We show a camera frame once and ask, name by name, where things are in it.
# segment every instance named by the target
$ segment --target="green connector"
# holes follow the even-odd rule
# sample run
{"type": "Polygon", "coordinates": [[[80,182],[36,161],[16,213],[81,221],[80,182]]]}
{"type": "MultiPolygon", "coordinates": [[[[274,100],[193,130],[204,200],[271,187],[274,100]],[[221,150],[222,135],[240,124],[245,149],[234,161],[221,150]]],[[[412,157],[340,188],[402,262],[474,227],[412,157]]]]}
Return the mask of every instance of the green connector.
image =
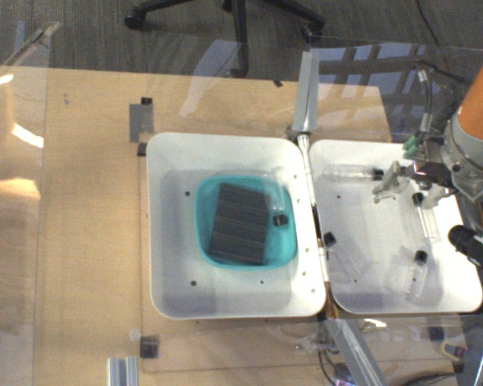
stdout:
{"type": "Polygon", "coordinates": [[[409,150],[417,142],[417,136],[411,136],[406,143],[402,145],[403,150],[409,150]]]}
{"type": "Polygon", "coordinates": [[[416,154],[417,154],[417,150],[419,149],[418,146],[416,145],[413,145],[412,147],[410,147],[405,153],[404,155],[402,156],[403,158],[408,158],[408,159],[412,159],[416,154]]]}

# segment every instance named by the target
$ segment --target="wooden table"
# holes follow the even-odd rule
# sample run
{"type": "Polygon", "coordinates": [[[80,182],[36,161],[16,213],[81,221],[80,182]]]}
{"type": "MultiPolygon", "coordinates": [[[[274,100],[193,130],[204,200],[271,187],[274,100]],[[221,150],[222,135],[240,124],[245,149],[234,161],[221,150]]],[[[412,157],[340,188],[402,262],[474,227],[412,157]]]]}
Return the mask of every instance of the wooden table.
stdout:
{"type": "MultiPolygon", "coordinates": [[[[323,87],[320,93],[330,89],[336,90],[323,87]]],[[[169,321],[147,301],[143,163],[138,145],[129,143],[129,104],[153,98],[156,132],[281,137],[291,122],[295,91],[292,82],[277,87],[260,80],[48,70],[35,279],[36,386],[105,384],[107,359],[138,355],[140,333],[240,324],[169,321]]],[[[363,140],[390,140],[375,97],[344,112],[330,108],[328,99],[325,94],[319,103],[321,133],[347,138],[363,129],[363,140]]],[[[140,384],[322,384],[318,363],[309,361],[158,373],[148,362],[140,384]]]]}

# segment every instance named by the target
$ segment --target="black rectangular object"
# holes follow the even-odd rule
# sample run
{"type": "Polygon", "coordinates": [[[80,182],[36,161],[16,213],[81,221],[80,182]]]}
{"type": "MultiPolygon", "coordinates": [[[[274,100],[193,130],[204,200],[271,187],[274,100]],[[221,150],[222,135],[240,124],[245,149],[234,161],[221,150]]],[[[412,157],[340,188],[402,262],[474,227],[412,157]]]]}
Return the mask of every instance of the black rectangular object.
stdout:
{"type": "Polygon", "coordinates": [[[262,192],[221,183],[209,256],[263,265],[269,212],[262,192]]]}

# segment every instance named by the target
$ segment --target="gray carpet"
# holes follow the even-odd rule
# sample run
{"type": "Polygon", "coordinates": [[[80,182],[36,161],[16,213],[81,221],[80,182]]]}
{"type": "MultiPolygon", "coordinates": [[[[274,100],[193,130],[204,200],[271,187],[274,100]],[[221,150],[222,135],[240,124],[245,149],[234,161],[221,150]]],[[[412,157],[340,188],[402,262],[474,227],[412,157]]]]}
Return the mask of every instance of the gray carpet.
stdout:
{"type": "MultiPolygon", "coordinates": [[[[60,21],[51,66],[131,72],[192,72],[215,39],[234,38],[221,0],[200,0],[147,16],[154,31],[131,31],[123,15],[145,0],[0,0],[0,63],[14,47],[14,33],[60,21]]],[[[326,19],[324,35],[408,43],[432,43],[415,0],[297,0],[326,19]]],[[[420,0],[443,46],[483,49],[483,0],[420,0]]],[[[285,78],[289,55],[307,48],[303,21],[255,0],[247,3],[250,76],[285,78]]]]}

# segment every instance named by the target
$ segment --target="teal container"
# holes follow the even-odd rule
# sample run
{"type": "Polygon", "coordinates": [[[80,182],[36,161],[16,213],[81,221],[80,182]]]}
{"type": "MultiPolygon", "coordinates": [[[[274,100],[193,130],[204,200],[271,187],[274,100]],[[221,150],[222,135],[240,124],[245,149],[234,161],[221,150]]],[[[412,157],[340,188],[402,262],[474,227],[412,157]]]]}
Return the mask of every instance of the teal container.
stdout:
{"type": "Polygon", "coordinates": [[[284,266],[294,258],[297,251],[295,220],[288,192],[273,179],[248,175],[218,175],[203,180],[195,191],[195,232],[198,248],[202,257],[210,264],[233,270],[265,270],[284,266]],[[221,183],[244,187],[262,192],[270,197],[283,199],[284,215],[287,224],[275,226],[270,211],[267,223],[263,265],[243,265],[230,261],[218,261],[208,255],[208,248],[213,234],[215,213],[221,183]]]}

